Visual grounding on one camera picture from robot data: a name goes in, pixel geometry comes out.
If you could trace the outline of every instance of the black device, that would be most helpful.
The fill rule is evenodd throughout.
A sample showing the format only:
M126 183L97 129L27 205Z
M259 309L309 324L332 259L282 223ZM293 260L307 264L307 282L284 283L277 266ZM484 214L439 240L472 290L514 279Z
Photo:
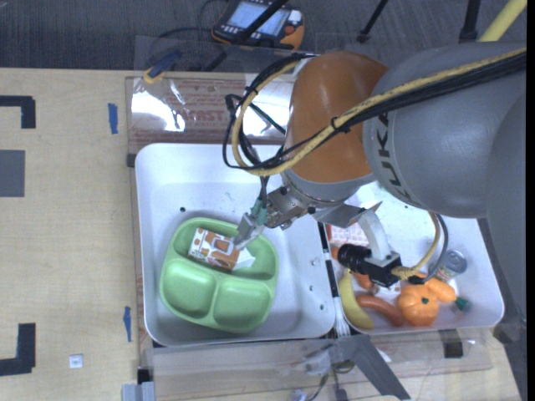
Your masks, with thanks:
M215 40L266 48L298 49L303 41L303 14L284 4L242 43L240 33L252 25L273 4L273 0L231 0L211 29Z
M373 283L382 287L390 287L399 281L392 274L392 269L401 266L399 255L378 261L371 259L371 250L365 246L343 244L338 251L338 262L353 272L368 275Z

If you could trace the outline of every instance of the banana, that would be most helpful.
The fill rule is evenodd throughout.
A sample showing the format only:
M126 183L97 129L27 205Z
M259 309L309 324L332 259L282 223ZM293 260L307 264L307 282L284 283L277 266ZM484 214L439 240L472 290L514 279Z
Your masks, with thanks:
M372 330L374 322L354 298L351 271L348 270L339 282L339 293L347 320L357 328Z

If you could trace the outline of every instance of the blue tape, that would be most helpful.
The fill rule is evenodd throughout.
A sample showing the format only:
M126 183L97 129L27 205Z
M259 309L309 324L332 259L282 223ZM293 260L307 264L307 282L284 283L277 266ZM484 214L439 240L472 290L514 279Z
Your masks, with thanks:
M125 314L123 315L123 322L126 328L126 337L128 341L132 341L132 318L130 317L130 308L125 306Z
M118 134L117 125L119 124L119 116L117 115L117 106L108 103L108 119L110 121L110 129L112 134Z

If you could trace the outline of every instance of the yellow pole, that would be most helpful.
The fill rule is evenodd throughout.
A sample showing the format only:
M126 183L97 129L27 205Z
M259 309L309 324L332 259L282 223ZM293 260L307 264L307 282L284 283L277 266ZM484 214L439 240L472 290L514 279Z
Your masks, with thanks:
M507 31L517 16L527 6L527 0L509 0L496 19L492 21L478 42L494 42Z

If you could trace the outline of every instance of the orange pumpkin toy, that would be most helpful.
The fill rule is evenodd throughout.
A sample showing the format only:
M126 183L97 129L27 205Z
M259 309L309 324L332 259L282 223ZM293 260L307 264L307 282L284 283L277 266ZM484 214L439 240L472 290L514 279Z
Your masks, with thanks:
M403 317L417 327L431 325L438 315L436 294L427 285L407 285L401 289L398 305Z
M418 273L418 276L425 277L423 273ZM457 299L455 290L447 282L432 277L429 281L425 282L425 284L436 294L436 298L438 298L440 302L454 302Z

